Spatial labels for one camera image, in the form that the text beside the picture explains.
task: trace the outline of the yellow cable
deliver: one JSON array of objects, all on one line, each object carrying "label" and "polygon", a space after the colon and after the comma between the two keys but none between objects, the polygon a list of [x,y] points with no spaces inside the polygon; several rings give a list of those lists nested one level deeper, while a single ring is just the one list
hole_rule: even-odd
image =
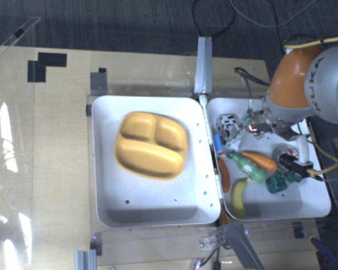
[{"label": "yellow cable", "polygon": [[310,47],[310,46],[315,46],[315,45],[320,45],[320,44],[325,44],[325,43],[333,43],[333,42],[338,42],[338,37],[312,41],[312,42],[299,44],[299,45],[284,45],[284,48],[301,49],[301,48],[307,48],[307,47]]},{"label": "yellow cable", "polygon": [[317,148],[318,151],[320,151],[323,155],[327,156],[328,158],[332,159],[335,162],[332,166],[329,166],[324,170],[308,169],[307,172],[309,173],[309,175],[311,177],[314,178],[314,176],[317,176],[317,175],[320,175],[320,174],[326,174],[326,173],[332,171],[333,169],[337,168],[338,167],[338,159],[333,157],[332,155],[326,153],[325,150],[323,150],[323,148],[321,148],[320,145],[315,140],[315,137],[314,137],[312,130],[310,128],[308,128],[308,130],[309,130],[309,134],[312,138],[312,143],[313,143],[314,147]]}]

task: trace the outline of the yellow banana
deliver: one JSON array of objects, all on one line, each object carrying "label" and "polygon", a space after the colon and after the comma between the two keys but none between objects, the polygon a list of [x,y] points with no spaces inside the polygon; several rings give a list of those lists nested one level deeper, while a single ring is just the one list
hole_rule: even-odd
[{"label": "yellow banana", "polygon": [[250,181],[250,178],[241,179],[233,185],[232,192],[230,194],[230,199],[232,202],[232,207],[238,218],[245,216],[244,205],[242,201],[242,195],[244,188],[247,186],[247,183]]}]

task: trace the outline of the wooden surface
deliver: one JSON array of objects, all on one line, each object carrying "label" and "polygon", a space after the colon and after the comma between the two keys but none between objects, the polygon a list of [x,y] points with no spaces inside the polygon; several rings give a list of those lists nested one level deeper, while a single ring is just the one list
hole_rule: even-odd
[{"label": "wooden surface", "polygon": [[[13,61],[18,79],[25,81],[27,60],[37,59],[38,52],[67,53],[67,67],[47,67],[46,83],[36,83],[34,87],[34,118],[26,117],[33,129],[33,177],[32,229],[33,255],[32,269],[74,269],[76,250],[88,250],[91,238],[90,180],[88,163],[88,131],[85,113],[87,95],[90,93],[90,72],[106,68],[110,87],[124,89],[128,84],[162,85],[190,87],[195,73],[195,57],[143,55],[133,53],[71,51],[61,49],[30,49],[14,47],[1,59]],[[224,89],[228,96],[246,97],[244,85],[233,75],[233,67],[251,69],[251,74],[268,78],[263,61],[215,58],[213,60],[214,89]],[[256,96],[265,92],[262,86],[253,85]],[[25,118],[25,107],[18,110]],[[309,224],[306,232],[315,231]],[[123,232],[117,232],[118,243],[124,247],[126,241],[120,239]],[[250,237],[253,247],[267,269],[319,269],[316,254],[310,250],[304,239],[294,239],[292,229],[282,228],[271,231],[253,231]],[[147,247],[150,241],[143,239],[142,248],[133,248],[137,257],[150,257],[152,251],[168,257],[166,249],[181,245],[183,251],[187,237],[173,240],[165,235],[160,237],[162,247]],[[198,251],[198,244],[192,245],[183,256],[191,257]],[[128,260],[132,253],[121,253],[121,260]],[[233,251],[222,252],[225,263],[222,269],[241,269]],[[116,265],[117,270],[125,269],[183,269],[187,270],[190,259],[171,262],[150,262]],[[109,264],[100,270],[109,268]],[[0,257],[0,269],[4,261]]]}]

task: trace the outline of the white cable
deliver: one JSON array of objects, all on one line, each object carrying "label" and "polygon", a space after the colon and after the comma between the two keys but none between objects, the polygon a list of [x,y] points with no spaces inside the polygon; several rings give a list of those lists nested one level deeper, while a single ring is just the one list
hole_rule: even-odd
[{"label": "white cable", "polygon": [[278,25],[275,25],[275,26],[267,26],[267,25],[264,25],[264,24],[260,24],[252,19],[250,19],[248,16],[246,16],[245,14],[241,13],[239,9],[236,8],[236,6],[234,5],[233,1],[232,0],[229,0],[230,4],[232,5],[232,7],[234,8],[234,10],[240,14],[241,16],[243,16],[245,19],[247,19],[248,21],[254,23],[255,25],[257,26],[260,26],[260,27],[264,27],[264,28],[278,28],[278,27],[281,27],[281,26],[284,26],[286,24],[288,24],[289,22],[291,22],[297,15],[301,14],[303,11],[307,10],[310,6],[312,6],[317,0],[313,0],[312,2],[309,3],[308,6],[304,7],[302,10],[300,10],[299,12],[295,13],[288,21],[284,22],[284,23],[281,23],[281,24],[278,24]]}]

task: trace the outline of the yellow divided plate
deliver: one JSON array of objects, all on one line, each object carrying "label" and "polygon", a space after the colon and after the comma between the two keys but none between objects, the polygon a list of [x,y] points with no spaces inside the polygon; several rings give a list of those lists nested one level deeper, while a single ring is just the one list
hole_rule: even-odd
[{"label": "yellow divided plate", "polygon": [[127,172],[155,180],[171,180],[184,166],[186,133],[172,119],[148,112],[132,112],[121,122],[114,157]]}]

